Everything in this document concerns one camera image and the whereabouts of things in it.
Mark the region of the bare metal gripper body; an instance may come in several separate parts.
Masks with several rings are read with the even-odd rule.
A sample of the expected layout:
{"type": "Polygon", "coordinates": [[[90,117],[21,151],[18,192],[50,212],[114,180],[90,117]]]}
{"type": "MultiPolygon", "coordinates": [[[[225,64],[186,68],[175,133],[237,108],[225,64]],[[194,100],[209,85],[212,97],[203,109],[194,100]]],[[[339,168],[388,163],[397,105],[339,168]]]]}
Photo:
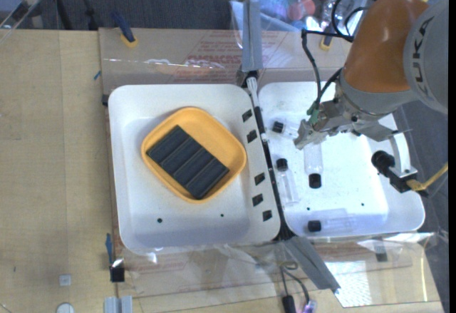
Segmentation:
{"type": "Polygon", "coordinates": [[[355,133],[381,142],[398,134],[398,130],[380,124],[378,116],[366,113],[344,97],[320,103],[315,122],[315,131],[335,135],[337,133],[355,133]]]}

